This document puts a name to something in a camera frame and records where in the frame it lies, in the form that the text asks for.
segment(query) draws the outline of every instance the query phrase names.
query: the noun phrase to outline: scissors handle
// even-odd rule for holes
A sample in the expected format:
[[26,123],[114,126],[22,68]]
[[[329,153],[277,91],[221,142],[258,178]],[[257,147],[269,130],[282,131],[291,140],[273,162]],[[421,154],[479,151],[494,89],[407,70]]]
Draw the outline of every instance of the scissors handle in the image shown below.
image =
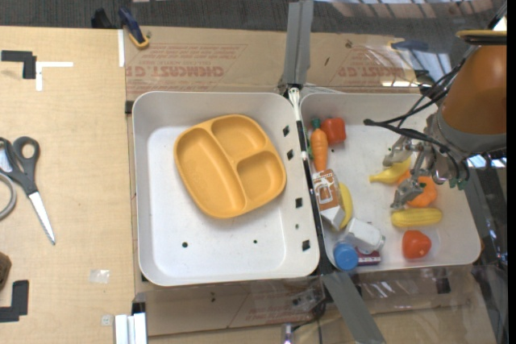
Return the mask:
[[[3,171],[5,175],[22,185],[25,193],[30,195],[38,191],[35,185],[35,163],[40,157],[40,145],[33,138],[22,136],[10,143],[7,139],[0,138],[0,146],[4,146],[9,160],[11,171]],[[33,153],[31,156],[25,156],[23,149],[25,146],[31,146]]]

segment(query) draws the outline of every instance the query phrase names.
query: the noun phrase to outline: yellow banana toy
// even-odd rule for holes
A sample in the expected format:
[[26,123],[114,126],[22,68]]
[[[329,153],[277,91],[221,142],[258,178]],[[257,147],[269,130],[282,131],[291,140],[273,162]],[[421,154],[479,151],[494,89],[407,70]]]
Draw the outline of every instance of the yellow banana toy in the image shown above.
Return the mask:
[[349,189],[346,185],[344,185],[342,182],[339,182],[339,190],[340,190],[340,199],[342,201],[342,207],[344,209],[344,212],[346,213],[346,216],[342,220],[342,222],[339,225],[339,228],[342,230],[350,219],[352,219],[353,215],[353,200],[352,195],[349,192]]
[[403,162],[396,162],[391,167],[376,175],[369,175],[369,182],[383,182],[384,184],[393,184],[397,182],[402,175],[410,168],[410,156]]

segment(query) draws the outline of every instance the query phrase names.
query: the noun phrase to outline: carrot toy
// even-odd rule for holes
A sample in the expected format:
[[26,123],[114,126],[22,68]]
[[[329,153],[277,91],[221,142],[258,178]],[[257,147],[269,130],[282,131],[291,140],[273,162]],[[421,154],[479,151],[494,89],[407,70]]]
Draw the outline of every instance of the carrot toy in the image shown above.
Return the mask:
[[321,129],[320,119],[312,119],[312,127],[314,130],[310,136],[310,146],[314,157],[315,170],[320,172],[326,169],[328,162],[328,138]]

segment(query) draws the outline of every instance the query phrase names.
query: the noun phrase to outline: scissors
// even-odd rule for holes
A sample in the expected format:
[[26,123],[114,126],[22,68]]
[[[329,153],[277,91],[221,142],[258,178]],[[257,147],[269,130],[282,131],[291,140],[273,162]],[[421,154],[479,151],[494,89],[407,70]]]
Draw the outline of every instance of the scissors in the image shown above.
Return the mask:
[[[25,146],[32,147],[33,152],[31,156],[27,157],[23,154]],[[50,239],[52,245],[56,245],[56,238],[50,226],[47,211],[43,205],[40,191],[34,181],[35,163],[40,157],[40,145],[36,140],[28,136],[22,136],[13,143],[7,139],[0,138],[1,150],[5,151],[7,163],[0,163],[0,173],[8,176],[23,188],[32,202],[45,234]]]

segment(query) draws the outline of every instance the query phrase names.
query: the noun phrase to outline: wooden table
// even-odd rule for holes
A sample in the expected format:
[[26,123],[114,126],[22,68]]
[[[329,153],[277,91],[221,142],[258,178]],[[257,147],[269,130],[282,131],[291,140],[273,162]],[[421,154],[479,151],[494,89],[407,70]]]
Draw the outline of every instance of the wooden table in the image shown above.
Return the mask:
[[[135,296],[131,154],[119,32],[0,27],[0,39],[1,50],[30,51],[39,62],[73,62],[72,68],[45,68],[40,91],[34,80],[22,78],[21,63],[0,62],[0,136],[12,141],[28,135],[40,143],[36,182],[56,236],[53,246],[17,187],[17,205],[0,221],[0,251],[12,261],[6,287],[0,291],[0,307],[10,306],[14,281],[28,280],[28,314],[0,324],[0,341],[111,343],[112,317],[131,314]],[[413,342],[403,332],[408,326],[412,332],[418,326],[424,329],[427,321],[431,329],[462,331],[465,325],[471,329],[455,334],[453,342],[493,338],[481,304],[469,308],[467,317],[457,309],[441,309],[431,311],[427,319],[415,312],[375,318],[388,342]],[[331,320],[337,322],[338,315]],[[351,342],[342,326],[338,331],[332,328],[325,334]],[[273,325],[156,337],[149,342],[274,343],[280,336],[281,327]],[[313,342],[308,341],[309,334],[305,336],[300,342]]]

